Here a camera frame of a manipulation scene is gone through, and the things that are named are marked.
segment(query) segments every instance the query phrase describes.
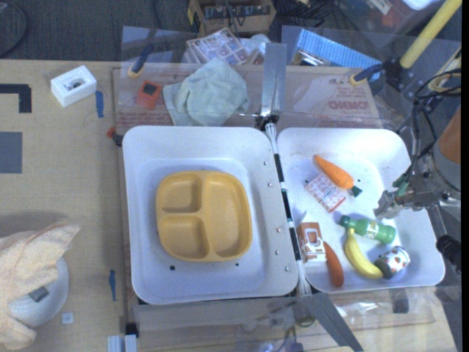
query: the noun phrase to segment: cloth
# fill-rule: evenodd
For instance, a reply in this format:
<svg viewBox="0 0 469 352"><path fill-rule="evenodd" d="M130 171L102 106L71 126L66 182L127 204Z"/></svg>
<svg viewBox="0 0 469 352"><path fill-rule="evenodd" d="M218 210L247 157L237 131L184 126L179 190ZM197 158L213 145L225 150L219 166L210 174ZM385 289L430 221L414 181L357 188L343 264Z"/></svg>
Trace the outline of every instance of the cloth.
<svg viewBox="0 0 469 352"><path fill-rule="evenodd" d="M54 224L0 239L0 343L7 349L25 348L36 337L33 329L12 316L8 304L57 280L57 260L79 230L76 225Z"/></svg>
<svg viewBox="0 0 469 352"><path fill-rule="evenodd" d="M225 61L214 58L180 84L166 85L163 99L175 125L222 126L246 112L248 88Z"/></svg>

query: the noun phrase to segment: brown sausage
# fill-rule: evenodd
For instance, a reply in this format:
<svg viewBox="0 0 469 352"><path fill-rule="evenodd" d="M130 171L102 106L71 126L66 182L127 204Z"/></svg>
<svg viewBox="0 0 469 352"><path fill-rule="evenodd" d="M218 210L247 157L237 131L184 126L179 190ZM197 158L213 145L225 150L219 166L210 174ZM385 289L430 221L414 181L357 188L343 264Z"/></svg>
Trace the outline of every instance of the brown sausage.
<svg viewBox="0 0 469 352"><path fill-rule="evenodd" d="M325 248L325 258L329 267L330 280L336 287L341 287L344 284L344 270L342 269L342 264L329 244L325 241L323 241L323 243Z"/></svg>

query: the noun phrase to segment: tan fabric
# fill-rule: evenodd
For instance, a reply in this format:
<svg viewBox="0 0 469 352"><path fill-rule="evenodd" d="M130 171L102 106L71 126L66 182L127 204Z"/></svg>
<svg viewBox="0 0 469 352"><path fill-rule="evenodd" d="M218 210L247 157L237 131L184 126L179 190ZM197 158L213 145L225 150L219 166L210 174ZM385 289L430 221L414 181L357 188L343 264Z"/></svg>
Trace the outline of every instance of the tan fabric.
<svg viewBox="0 0 469 352"><path fill-rule="evenodd" d="M6 348L25 348L36 337L33 329L11 315L8 304L57 280L57 260L79 230L76 225L54 224L0 239L0 343Z"/></svg>

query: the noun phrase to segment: light blue cloth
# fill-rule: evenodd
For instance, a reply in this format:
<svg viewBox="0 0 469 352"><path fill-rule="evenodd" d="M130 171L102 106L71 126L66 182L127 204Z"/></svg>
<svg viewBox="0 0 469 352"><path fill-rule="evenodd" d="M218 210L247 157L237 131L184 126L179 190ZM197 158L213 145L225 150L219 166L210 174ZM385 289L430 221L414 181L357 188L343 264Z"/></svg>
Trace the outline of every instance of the light blue cloth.
<svg viewBox="0 0 469 352"><path fill-rule="evenodd" d="M243 77L218 58L182 83L165 86L163 98L175 125L222 126L234 113L246 112L249 105Z"/></svg>

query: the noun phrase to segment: carrot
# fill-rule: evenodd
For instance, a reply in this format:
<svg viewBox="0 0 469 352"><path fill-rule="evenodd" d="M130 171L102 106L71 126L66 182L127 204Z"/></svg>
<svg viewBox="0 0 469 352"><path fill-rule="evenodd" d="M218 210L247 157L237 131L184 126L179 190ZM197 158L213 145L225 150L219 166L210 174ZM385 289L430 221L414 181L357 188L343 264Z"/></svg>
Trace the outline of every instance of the carrot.
<svg viewBox="0 0 469 352"><path fill-rule="evenodd" d="M340 263L335 251L329 246L328 243L323 241L325 258L329 267L330 280L336 287L341 287L344 284L344 270Z"/></svg>
<svg viewBox="0 0 469 352"><path fill-rule="evenodd" d="M324 173L337 185L344 189L350 189L356 197L361 193L361 189L353 185L353 177L339 166L326 161L319 155L314 155L314 160Z"/></svg>

